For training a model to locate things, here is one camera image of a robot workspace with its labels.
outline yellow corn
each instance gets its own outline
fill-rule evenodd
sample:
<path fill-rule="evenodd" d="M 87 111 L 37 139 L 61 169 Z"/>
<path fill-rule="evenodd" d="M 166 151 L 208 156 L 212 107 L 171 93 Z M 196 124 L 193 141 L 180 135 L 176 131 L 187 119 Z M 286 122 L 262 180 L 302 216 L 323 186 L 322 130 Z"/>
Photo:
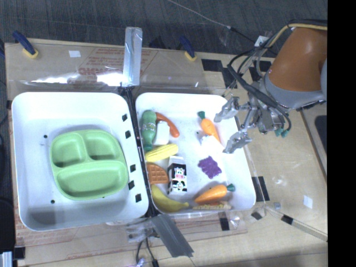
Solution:
<path fill-rule="evenodd" d="M 159 146 L 153 150 L 146 152 L 145 158 L 147 162 L 155 162 L 165 159 L 178 152 L 177 144 L 167 144 Z"/>

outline green bowl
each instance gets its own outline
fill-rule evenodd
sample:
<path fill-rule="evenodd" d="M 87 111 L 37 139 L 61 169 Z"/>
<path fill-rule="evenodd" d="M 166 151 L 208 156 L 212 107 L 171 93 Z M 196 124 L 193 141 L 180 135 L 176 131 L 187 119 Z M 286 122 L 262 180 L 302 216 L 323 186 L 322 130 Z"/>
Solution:
<path fill-rule="evenodd" d="M 103 130 L 63 133 L 51 144 L 50 159 L 59 191 L 72 200 L 119 192 L 128 170 L 119 142 Z"/>

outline table surface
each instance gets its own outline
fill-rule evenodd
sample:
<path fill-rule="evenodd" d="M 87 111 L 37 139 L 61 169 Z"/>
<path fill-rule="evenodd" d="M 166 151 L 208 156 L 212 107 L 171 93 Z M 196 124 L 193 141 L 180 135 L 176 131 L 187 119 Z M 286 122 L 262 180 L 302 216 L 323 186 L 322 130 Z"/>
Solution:
<path fill-rule="evenodd" d="M 120 46 L 41 39 L 30 41 L 42 53 L 36 60 L 29 60 L 21 54 L 20 45 L 6 44 L 10 100 L 28 91 L 28 86 L 24 86 L 27 81 L 63 76 L 78 72 L 80 68 L 84 68 L 82 72 L 90 72 L 91 68 L 103 66 L 110 60 L 109 49 L 115 49 L 117 57 L 123 52 Z M 79 51 L 80 57 L 77 54 L 76 58 L 70 57 L 69 51 Z M 107 59 L 95 64 L 94 57 L 105 51 Z M 183 51 L 143 49 L 141 86 L 136 89 L 135 96 L 162 91 L 222 95 L 226 88 L 224 69 L 234 56 L 196 54 L 197 60 L 191 62 Z M 118 60 L 114 66 L 122 64 L 123 59 Z M 249 81 L 250 73 L 244 78 Z M 241 104 L 247 101 L 247 94 L 240 86 L 231 94 L 239 96 Z M 326 115 L 326 106 L 311 108 L 310 112 L 310 115 Z M 284 139 L 277 138 L 274 133 L 261 135 L 258 130 L 249 130 L 253 141 L 244 149 L 251 177 L 263 183 L 264 200 L 258 198 L 249 211 L 227 213 L 229 230 L 221 229 L 216 216 L 200 222 L 177 221 L 177 226 L 194 250 L 191 258 L 172 258 L 160 239 L 150 238 L 151 251 L 160 266 L 236 266 L 236 263 L 239 266 L 328 265 L 327 176 L 318 156 L 320 144 L 310 137 L 305 116 L 292 111 L 290 119 L 293 128 Z M 14 167 L 13 142 L 11 146 Z M 16 191 L 15 171 L 13 179 Z M 18 207 L 16 192 L 14 205 Z M 256 212 L 260 219 L 251 216 Z M 38 233 L 24 227 L 18 210 L 16 213 L 17 246 L 26 247 L 26 257 L 18 261 L 19 266 L 136 265 L 138 242 L 128 242 L 121 225 L 102 224 Z M 140 257 L 150 260 L 144 244 Z"/>

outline white tray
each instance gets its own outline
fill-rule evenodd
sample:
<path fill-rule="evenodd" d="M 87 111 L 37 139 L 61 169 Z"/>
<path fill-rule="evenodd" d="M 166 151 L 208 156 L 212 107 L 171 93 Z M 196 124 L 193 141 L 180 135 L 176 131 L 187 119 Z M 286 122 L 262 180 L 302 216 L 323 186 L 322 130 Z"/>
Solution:
<path fill-rule="evenodd" d="M 177 156 L 182 156 L 185 160 L 187 192 L 174 198 L 170 196 L 170 198 L 187 201 L 193 207 L 197 205 L 194 198 L 198 193 L 202 193 L 216 184 L 233 184 L 236 191 L 228 192 L 223 200 L 227 200 L 233 210 L 246 210 L 254 206 L 256 193 L 243 149 L 237 149 L 233 154 L 220 153 L 217 157 L 213 157 L 222 170 L 222 173 L 213 179 L 209 179 L 197 166 L 201 159 L 208 157 L 200 145 L 200 139 L 205 134 L 200 127 L 200 118 L 197 112 L 205 111 L 206 118 L 213 120 L 215 114 L 221 111 L 221 107 L 225 103 L 226 99 L 217 95 L 143 93 L 137 98 L 136 111 L 139 121 L 144 111 L 153 110 L 168 117 L 180 131 L 178 138 L 170 136 L 170 143 L 178 145 Z M 214 124 L 221 143 L 225 147 L 230 136 L 238 131 L 235 119 L 222 120 Z M 156 163 L 167 169 L 168 160 L 160 160 Z M 167 194 L 166 184 L 157 184 L 157 186 Z M 201 211 L 189 208 L 172 214 L 187 212 L 201 213 Z"/>
<path fill-rule="evenodd" d="M 130 112 L 121 96 L 27 92 L 13 100 L 12 118 L 19 215 L 26 227 L 56 230 L 145 214 L 149 199 Z M 59 134 L 83 129 L 102 129 L 117 138 L 130 185 L 95 200 L 70 200 L 60 193 L 51 169 L 50 145 Z"/>

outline purple object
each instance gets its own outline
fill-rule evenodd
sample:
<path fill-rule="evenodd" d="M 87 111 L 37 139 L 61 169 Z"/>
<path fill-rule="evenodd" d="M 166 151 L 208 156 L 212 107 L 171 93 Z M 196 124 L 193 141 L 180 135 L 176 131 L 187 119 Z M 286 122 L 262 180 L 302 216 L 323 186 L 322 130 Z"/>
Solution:
<path fill-rule="evenodd" d="M 210 179 L 221 173 L 221 169 L 218 167 L 217 162 L 212 159 L 211 156 L 200 160 L 198 167 L 200 167 Z"/>

